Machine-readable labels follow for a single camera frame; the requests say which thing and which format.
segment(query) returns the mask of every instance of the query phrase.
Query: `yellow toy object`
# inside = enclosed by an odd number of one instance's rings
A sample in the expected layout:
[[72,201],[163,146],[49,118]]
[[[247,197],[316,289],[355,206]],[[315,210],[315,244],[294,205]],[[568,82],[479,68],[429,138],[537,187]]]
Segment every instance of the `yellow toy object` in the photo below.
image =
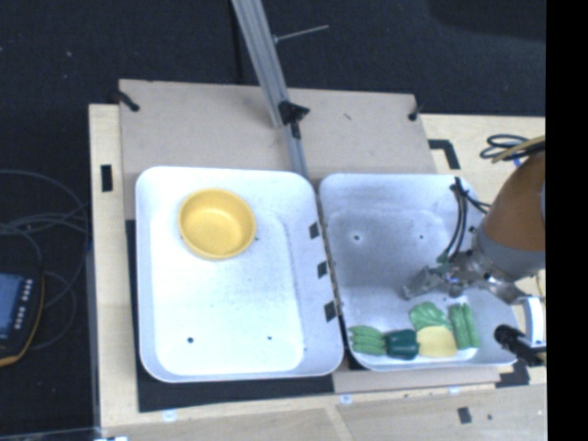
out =
[[416,341],[421,356],[450,357],[458,352],[453,333],[441,325],[422,328],[416,333]]
[[186,246],[208,259],[244,252],[255,237],[255,216],[243,198],[218,188],[201,189],[180,205],[178,226]]

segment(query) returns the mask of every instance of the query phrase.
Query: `yellow bowl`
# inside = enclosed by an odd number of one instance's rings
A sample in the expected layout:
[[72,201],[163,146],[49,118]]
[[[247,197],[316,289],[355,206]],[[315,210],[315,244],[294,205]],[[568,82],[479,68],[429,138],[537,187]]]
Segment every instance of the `yellow bowl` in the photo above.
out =
[[255,237],[255,215],[249,205],[225,189],[201,189],[187,196],[178,214],[180,234],[195,254],[231,258]]

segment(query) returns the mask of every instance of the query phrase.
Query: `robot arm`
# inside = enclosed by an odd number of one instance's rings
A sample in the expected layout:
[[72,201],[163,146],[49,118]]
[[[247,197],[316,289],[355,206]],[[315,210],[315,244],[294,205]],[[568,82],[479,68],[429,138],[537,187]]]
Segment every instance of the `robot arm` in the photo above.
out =
[[[439,266],[426,266],[403,288],[404,297],[410,299],[440,287],[457,297],[466,288],[476,286],[489,290],[507,304],[522,304],[526,333],[503,325],[496,330],[495,338],[529,366],[541,364],[536,354],[546,347],[543,309],[538,297],[525,294],[515,283],[546,267],[545,172],[544,148],[536,148],[489,205],[473,233],[470,249],[449,254],[448,247],[437,259]],[[458,178],[452,189],[458,198],[461,218],[467,212],[464,198],[471,198]]]

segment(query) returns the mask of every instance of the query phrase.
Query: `green toy pepper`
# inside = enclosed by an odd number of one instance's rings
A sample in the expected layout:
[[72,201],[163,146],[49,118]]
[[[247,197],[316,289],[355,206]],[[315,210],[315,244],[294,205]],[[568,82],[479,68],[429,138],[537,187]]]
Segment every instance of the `green toy pepper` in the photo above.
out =
[[398,330],[385,335],[386,353],[389,357],[399,359],[415,359],[419,354],[416,331],[413,329]]

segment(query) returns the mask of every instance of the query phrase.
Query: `black wire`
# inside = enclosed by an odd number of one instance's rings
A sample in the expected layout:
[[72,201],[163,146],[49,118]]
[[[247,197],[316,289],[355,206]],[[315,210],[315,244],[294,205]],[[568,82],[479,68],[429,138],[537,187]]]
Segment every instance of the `black wire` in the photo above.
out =
[[37,256],[38,267],[42,267],[42,265],[43,265],[43,252],[40,250],[39,244],[31,236],[29,236],[26,232],[23,232],[20,229],[18,229],[17,227],[14,227],[10,224],[0,223],[0,227],[11,231],[11,232],[2,232],[2,233],[0,233],[0,235],[4,235],[4,234],[10,235],[10,236],[18,235],[18,236],[24,238],[25,240],[27,240],[30,243],[30,245],[33,247],[33,249],[35,250],[35,255]]
[[488,213],[488,209],[492,206],[492,204],[488,204],[487,202],[482,202],[477,199],[474,199],[472,196],[469,195],[469,191],[465,191],[462,189],[463,196],[469,201],[469,203],[484,214]]
[[[61,183],[57,180],[54,180],[53,178],[50,178],[45,175],[37,174],[34,172],[28,172],[28,171],[24,171],[24,170],[2,170],[2,169],[0,169],[0,175],[24,176],[24,177],[36,178],[36,179],[48,182],[48,183],[58,187],[60,190],[64,191],[73,200],[73,202],[76,205],[75,209],[73,209],[72,211],[65,213],[65,214],[58,214],[58,213],[38,214],[38,215],[34,215],[34,216],[16,219],[16,220],[11,221],[8,224],[0,224],[0,227],[5,229],[4,231],[2,231],[2,229],[0,229],[0,236],[18,235],[18,236],[21,236],[21,237],[27,239],[29,241],[29,243],[31,243],[31,245],[33,245],[41,267],[44,265],[42,251],[40,250],[40,247],[37,244],[37,242],[35,241],[35,239],[33,239],[31,237],[32,233],[46,231],[49,228],[54,227],[54,226],[64,226],[64,227],[69,227],[75,231],[81,232],[84,236],[84,249],[82,251],[82,256],[78,262],[77,267],[75,268],[75,271],[73,273],[72,278],[69,281],[67,279],[65,279],[64,277],[62,277],[61,275],[58,275],[57,273],[54,273],[51,271],[45,271],[43,273],[43,275],[45,277],[52,277],[54,279],[61,281],[64,284],[63,290],[61,292],[59,292],[51,300],[46,301],[43,305],[43,309],[48,309],[49,307],[51,307],[52,305],[57,303],[59,300],[61,300],[65,296],[65,294],[69,293],[71,295],[71,298],[73,301],[73,310],[72,310],[69,322],[65,325],[65,327],[60,331],[60,333],[58,335],[53,337],[48,342],[44,342],[42,344],[35,345],[34,347],[30,348],[30,349],[41,349],[41,348],[45,348],[49,345],[53,345],[54,343],[59,341],[72,326],[72,324],[74,322],[75,314],[77,313],[77,298],[75,296],[73,286],[76,283],[77,279],[79,278],[82,270],[84,269],[86,251],[87,251],[87,246],[89,244],[89,234],[90,234],[90,232],[89,232],[89,219],[88,219],[88,215],[85,210],[85,208],[88,206],[89,203],[87,203],[87,202],[82,203],[82,201],[79,199],[79,197],[77,197],[75,195],[75,193],[69,187],[67,187],[63,183]],[[80,226],[79,224],[71,223],[69,221],[80,221],[80,222],[82,222],[82,225]],[[30,227],[33,224],[40,224],[40,225],[38,227]],[[21,228],[23,226],[27,227],[27,229],[25,231],[21,230]]]
[[449,187],[454,195],[456,195],[456,200],[458,202],[458,223],[456,225],[456,229],[453,231],[453,236],[451,237],[451,241],[449,242],[449,245],[446,247],[446,249],[444,250],[444,254],[449,254],[449,252],[451,251],[451,247],[453,247],[454,243],[456,242],[456,240],[458,239],[458,235],[459,235],[459,230],[461,227],[461,222],[463,219],[463,206],[461,201],[459,200],[459,196],[458,196],[458,192],[457,192],[457,186],[451,185],[451,187]]
[[456,259],[456,256],[461,249],[461,245],[463,244],[463,239],[466,235],[466,225],[468,222],[468,201],[466,199],[467,194],[465,193],[461,181],[459,178],[456,177],[456,186],[458,189],[458,201],[461,204],[462,214],[461,214],[461,224],[459,224],[459,239],[458,243],[456,244],[456,248],[453,254],[449,257],[449,262],[453,262]]
[[[54,273],[52,273],[51,276],[59,279],[63,284],[65,284],[66,287],[68,286],[68,282],[65,278],[60,277],[59,275],[56,275]],[[28,347],[29,350],[39,350],[39,349],[47,348],[48,346],[51,346],[51,345],[57,343],[69,332],[69,330],[74,325],[75,316],[77,314],[77,298],[75,297],[75,292],[73,289],[69,288],[67,292],[70,294],[70,296],[72,298],[72,310],[70,311],[70,317],[69,317],[67,323],[63,326],[63,328],[59,331],[59,333],[56,334],[55,336],[53,336],[50,340],[47,340],[47,341],[44,341],[41,343],[37,343],[35,345],[30,345]]]
[[[487,160],[497,157],[502,152],[515,147],[516,145],[528,141],[527,137],[517,136],[514,134],[494,134],[486,139],[489,147],[486,147],[480,152],[480,157]],[[528,157],[532,153],[542,152],[545,150],[545,143],[540,142],[523,149],[520,152],[515,152],[503,158],[503,161],[510,162],[514,159]]]

